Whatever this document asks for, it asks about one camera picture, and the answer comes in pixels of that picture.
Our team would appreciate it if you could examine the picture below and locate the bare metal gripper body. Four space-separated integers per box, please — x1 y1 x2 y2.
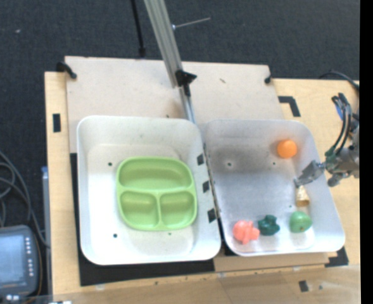
324 145 360 188

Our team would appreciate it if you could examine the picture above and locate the tan cone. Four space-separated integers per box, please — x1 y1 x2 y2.
295 184 311 207

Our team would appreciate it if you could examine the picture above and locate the orange ball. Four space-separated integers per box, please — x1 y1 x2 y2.
276 139 298 160

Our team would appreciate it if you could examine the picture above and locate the light green apple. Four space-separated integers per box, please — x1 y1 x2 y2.
289 210 313 234

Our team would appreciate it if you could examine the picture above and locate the white plastic tray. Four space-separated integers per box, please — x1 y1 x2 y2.
201 118 346 257
76 115 222 266

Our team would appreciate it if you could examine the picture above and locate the dark green broccoli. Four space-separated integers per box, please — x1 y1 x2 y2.
257 214 281 237

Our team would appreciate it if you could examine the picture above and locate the pink toy food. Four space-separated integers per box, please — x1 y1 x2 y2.
232 219 261 246

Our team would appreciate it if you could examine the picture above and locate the green divided plate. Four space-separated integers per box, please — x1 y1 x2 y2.
115 156 199 232

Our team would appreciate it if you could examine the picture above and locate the pale wood board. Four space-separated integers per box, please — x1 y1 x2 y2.
63 55 331 272

